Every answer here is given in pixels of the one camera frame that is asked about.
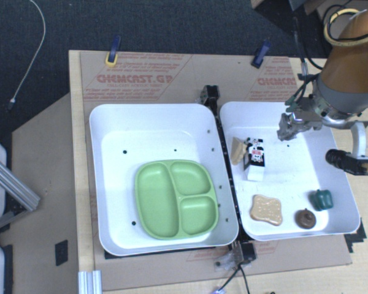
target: green divided plate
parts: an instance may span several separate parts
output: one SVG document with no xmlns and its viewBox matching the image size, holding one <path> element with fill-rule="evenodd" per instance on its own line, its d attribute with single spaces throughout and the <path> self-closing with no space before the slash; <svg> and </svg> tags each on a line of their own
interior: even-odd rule
<svg viewBox="0 0 368 294">
<path fill-rule="evenodd" d="M 212 180 L 195 161 L 161 160 L 141 166 L 135 195 L 143 228 L 158 239 L 202 235 L 218 222 Z"/>
</svg>

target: white cable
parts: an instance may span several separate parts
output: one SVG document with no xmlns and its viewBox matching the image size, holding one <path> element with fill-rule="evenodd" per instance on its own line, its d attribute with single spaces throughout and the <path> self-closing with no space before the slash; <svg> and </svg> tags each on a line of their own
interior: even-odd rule
<svg viewBox="0 0 368 294">
<path fill-rule="evenodd" d="M 42 13 L 42 11 L 41 11 L 40 7 L 39 7 L 39 6 L 38 6 L 38 5 L 37 5 L 33 0 L 28 0 L 28 1 L 30 1 L 31 3 L 33 3 L 33 4 L 36 6 L 36 8 L 37 8 L 38 12 L 40 13 L 40 15 L 41 15 L 41 19 L 42 19 L 42 24 L 43 24 L 43 26 L 44 26 L 44 33 L 43 33 L 43 35 L 42 35 L 42 39 L 41 39 L 41 42 L 40 42 L 40 44 L 39 44 L 39 46 L 38 46 L 38 49 L 37 49 L 37 51 L 35 52 L 35 54 L 34 54 L 34 56 L 33 56 L 32 60 L 31 60 L 31 62 L 30 62 L 30 64 L 29 64 L 29 67 L 28 67 L 28 68 L 27 68 L 27 70 L 26 70 L 25 76 L 23 76 L 22 80 L 20 81 L 20 83 L 19 83 L 19 85 L 18 85 L 17 90 L 15 91 L 15 94 L 14 94 L 14 95 L 13 95 L 13 97 L 10 99 L 10 103 L 8 104 L 8 107 L 7 107 L 9 110 L 13 107 L 13 105 L 14 105 L 14 103 L 15 103 L 15 99 L 16 99 L 16 97 L 17 97 L 17 95 L 18 95 L 18 92 L 19 92 L 19 90 L 20 90 L 21 86 L 23 85 L 23 82 L 25 81 L 26 77 L 28 76 L 28 74 L 29 74 L 29 72 L 30 72 L 30 69 L 31 69 L 31 66 L 34 64 L 34 60 L 36 59 L 36 57 L 37 57 L 37 55 L 38 55 L 38 52 L 40 51 L 40 49 L 41 49 L 41 47 L 42 47 L 42 44 L 44 43 L 45 35 L 46 35 L 45 17 L 44 17 L 44 15 L 43 15 L 43 13 Z"/>
</svg>

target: wooden edge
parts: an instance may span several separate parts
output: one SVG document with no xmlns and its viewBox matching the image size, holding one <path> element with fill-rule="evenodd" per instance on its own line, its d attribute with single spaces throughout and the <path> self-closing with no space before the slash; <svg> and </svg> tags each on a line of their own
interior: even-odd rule
<svg viewBox="0 0 368 294">
<path fill-rule="evenodd" d="M 79 271 L 94 270 L 80 51 L 69 51 Z"/>
</svg>

